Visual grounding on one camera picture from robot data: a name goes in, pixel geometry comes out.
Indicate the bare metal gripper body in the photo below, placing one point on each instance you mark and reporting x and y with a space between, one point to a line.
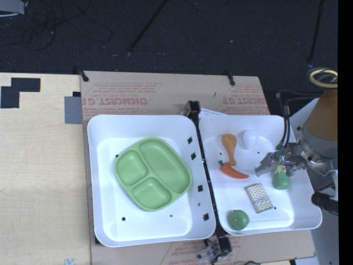
317 163

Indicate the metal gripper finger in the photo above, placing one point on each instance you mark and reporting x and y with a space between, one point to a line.
265 164
296 169

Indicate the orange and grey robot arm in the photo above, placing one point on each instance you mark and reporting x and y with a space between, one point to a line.
322 120

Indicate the green bottle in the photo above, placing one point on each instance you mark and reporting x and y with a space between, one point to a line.
281 179

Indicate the white egg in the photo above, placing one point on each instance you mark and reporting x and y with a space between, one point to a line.
250 139

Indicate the orange carrot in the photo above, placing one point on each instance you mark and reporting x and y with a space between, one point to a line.
233 171

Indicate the white patterned carton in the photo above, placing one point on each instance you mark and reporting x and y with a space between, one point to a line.
259 198

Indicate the tan toy chicken drumstick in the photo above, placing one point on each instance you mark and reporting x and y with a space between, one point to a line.
229 145

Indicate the white plastic tray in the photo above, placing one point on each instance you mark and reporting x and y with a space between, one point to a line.
154 228
275 222

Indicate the thin black rod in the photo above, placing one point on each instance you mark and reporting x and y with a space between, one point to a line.
205 170

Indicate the green apple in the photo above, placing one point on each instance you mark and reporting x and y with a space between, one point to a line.
238 219

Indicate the white paper sheet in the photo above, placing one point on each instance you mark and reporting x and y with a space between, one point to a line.
213 112

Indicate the green divided plate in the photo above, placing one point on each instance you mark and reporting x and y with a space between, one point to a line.
154 172

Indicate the brown cardboard board, red print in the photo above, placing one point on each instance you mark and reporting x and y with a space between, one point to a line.
143 95

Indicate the black cylinder on white bracket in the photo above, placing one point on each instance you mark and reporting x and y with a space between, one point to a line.
324 201

